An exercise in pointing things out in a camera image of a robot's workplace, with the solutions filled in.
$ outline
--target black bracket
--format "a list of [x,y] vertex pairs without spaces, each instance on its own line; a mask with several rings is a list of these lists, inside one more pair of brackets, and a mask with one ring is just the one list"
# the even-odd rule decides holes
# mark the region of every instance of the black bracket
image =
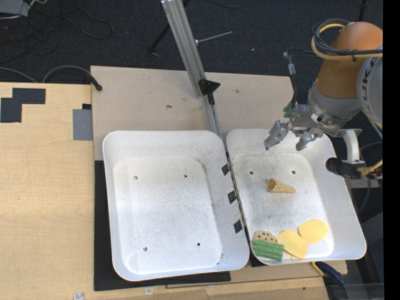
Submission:
[[207,95],[209,104],[215,104],[213,92],[221,85],[221,83],[200,79],[199,87],[203,96]]

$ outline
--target empty white tray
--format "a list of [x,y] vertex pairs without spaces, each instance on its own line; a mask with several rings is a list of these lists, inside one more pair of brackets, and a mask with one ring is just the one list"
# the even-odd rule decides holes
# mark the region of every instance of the empty white tray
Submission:
[[103,153],[112,263],[122,278],[230,271],[247,263],[224,144],[214,133],[114,131]]
[[[311,219],[323,220],[327,237],[309,244],[305,259],[284,252],[282,261],[257,257],[264,264],[359,259],[366,242],[343,177],[329,172],[325,163],[336,157],[327,136],[296,150],[298,137],[290,132],[268,151],[265,129],[236,129],[227,136],[227,149],[250,239],[258,230],[278,236],[282,230],[298,231]],[[267,191],[267,181],[275,178],[293,186],[296,193]]]

